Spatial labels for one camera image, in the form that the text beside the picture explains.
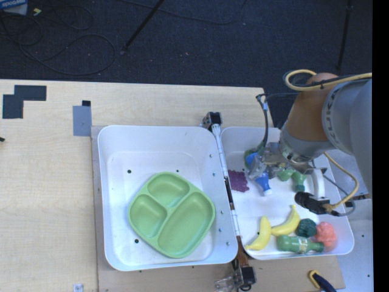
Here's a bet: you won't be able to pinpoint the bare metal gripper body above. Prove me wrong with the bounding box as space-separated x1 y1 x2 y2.
261 141 314 172

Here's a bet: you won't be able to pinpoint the blue bottle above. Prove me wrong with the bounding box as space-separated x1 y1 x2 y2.
244 152 259 169
254 172 274 197

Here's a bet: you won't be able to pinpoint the purple grapes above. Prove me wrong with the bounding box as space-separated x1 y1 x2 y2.
227 169 251 193

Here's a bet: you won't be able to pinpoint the thin black and white rod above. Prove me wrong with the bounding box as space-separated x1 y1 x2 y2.
212 123 244 268

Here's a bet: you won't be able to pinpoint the white plastic tray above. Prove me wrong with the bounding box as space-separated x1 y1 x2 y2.
219 126 356 261
97 124 239 272

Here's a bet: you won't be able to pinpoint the yellow banana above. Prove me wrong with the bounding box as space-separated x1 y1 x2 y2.
270 204 301 237
244 215 272 252

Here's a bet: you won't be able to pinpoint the green broccoli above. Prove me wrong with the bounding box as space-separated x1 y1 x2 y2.
295 218 318 238

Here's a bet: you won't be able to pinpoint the green bottle with label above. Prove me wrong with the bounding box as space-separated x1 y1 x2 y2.
275 234 325 254

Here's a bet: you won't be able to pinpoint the green divided plate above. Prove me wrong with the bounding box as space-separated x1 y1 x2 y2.
127 171 217 259

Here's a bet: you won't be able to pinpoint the orange cauliflower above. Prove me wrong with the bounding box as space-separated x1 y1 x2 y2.
312 221 338 249

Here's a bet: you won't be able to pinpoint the blue and white box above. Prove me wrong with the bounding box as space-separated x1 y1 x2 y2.
0 0 29 15

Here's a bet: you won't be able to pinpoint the black cylinder on white bracket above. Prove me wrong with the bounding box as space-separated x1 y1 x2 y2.
294 167 332 215

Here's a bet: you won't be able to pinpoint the black block with wires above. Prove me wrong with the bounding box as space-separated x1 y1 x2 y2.
232 265 258 289
199 111 223 132

